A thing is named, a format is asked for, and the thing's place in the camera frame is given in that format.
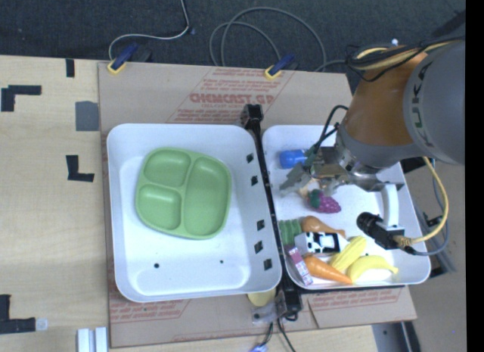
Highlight orange carrot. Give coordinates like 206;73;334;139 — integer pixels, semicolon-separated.
303;254;354;286

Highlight purple grapes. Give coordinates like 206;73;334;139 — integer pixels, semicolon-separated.
305;188;343;214

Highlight yellow corn cob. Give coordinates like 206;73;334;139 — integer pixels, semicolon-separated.
328;235;368;273

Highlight blue bottle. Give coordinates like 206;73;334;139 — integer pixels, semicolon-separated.
278;148;309;170

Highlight pink carton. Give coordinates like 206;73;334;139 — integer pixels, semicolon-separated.
284;245;315;288

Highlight black cylinder on white bracket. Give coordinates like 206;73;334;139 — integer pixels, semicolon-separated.
355;181;406;251

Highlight green divided plate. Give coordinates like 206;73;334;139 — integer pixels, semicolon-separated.
135;147;233;241

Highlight black and white carton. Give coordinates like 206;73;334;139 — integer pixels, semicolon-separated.
293;231;351;257

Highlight green ribbed toy vegetable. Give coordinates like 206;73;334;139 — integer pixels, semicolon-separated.
278;220;304;247

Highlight black block with wires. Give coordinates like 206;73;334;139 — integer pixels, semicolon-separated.
241;103;264;130
281;285;304;316

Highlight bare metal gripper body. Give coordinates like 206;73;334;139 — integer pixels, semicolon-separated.
307;145;383;197

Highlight brown chicken drumstick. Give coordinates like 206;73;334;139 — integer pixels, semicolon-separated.
301;215;347;239

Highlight white plastic tray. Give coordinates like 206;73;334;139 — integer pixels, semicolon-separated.
261;124;433;291
106;123;283;304

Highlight yellow banana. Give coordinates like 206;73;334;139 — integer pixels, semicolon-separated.
346;254;399;283

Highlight yellow round object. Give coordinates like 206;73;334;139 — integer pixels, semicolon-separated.
247;288;278;308

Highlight brown cardboard board red print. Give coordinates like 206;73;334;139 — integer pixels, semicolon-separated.
97;61;417;348

